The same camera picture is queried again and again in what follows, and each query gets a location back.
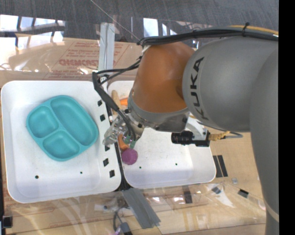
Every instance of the white container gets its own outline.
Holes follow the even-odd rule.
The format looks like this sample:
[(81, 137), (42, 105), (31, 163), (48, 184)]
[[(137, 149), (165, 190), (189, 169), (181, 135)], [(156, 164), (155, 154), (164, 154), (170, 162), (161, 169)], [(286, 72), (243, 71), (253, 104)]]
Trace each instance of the white container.
[[(98, 139), (90, 148), (64, 162), (49, 158), (26, 128), (29, 112), (57, 95), (73, 97), (99, 129)], [(13, 199), (31, 203), (111, 192), (119, 187), (121, 173), (115, 147), (112, 145), (106, 151), (102, 144), (110, 123), (106, 105), (97, 104), (100, 100), (93, 83), (87, 81), (12, 81), (3, 86), (7, 187)]]
[[(118, 92), (126, 98), (133, 81), (116, 81), (108, 87), (108, 94)], [(173, 144), (171, 133), (145, 128), (134, 149), (136, 163), (123, 164), (127, 182), (134, 188), (157, 188), (192, 185), (212, 181), (216, 167), (210, 147)]]

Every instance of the teal divided plate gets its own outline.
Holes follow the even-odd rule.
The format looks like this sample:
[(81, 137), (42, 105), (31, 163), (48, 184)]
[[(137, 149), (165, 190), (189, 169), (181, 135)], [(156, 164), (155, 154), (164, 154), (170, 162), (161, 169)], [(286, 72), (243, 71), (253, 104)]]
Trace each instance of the teal divided plate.
[(26, 127), (40, 148), (57, 161), (78, 156), (98, 138), (94, 120), (66, 95), (50, 98), (33, 109), (27, 116)]

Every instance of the gray floor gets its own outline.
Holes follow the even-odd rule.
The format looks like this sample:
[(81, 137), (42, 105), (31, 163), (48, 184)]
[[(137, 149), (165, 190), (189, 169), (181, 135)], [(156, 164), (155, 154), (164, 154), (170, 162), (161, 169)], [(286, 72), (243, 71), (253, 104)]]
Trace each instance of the gray floor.
[(69, 37), (94, 39), (94, 32), (84, 25), (115, 20), (120, 39), (134, 42), (144, 36), (143, 18), (158, 19), (171, 28), (177, 27), (175, 21), (213, 26), (249, 22), (278, 30), (278, 12), (279, 0), (0, 0), (0, 15), (75, 22), (66, 31)]

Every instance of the hole in bin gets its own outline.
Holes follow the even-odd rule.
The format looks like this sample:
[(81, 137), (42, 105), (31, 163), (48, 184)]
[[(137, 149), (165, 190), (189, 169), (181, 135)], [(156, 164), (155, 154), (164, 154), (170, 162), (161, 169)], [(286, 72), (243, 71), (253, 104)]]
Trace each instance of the hole in bin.
[(105, 159), (105, 160), (103, 161), (103, 164), (104, 164), (104, 166), (106, 166), (106, 165), (108, 165), (108, 164), (109, 164), (109, 160), (108, 160), (108, 158), (107, 158), (107, 159)]
[(114, 176), (114, 170), (111, 170), (111, 171), (109, 172), (109, 177), (112, 178), (113, 176)]

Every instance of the duct tape strip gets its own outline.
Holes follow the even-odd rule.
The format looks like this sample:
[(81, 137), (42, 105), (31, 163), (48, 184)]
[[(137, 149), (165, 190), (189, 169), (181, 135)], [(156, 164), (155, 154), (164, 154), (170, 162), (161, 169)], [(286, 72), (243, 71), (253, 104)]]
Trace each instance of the duct tape strip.
[(269, 214), (279, 223), (279, 214), (277, 214), (266, 202), (266, 200), (264, 199), (264, 203), (266, 206), (266, 210), (269, 212)]

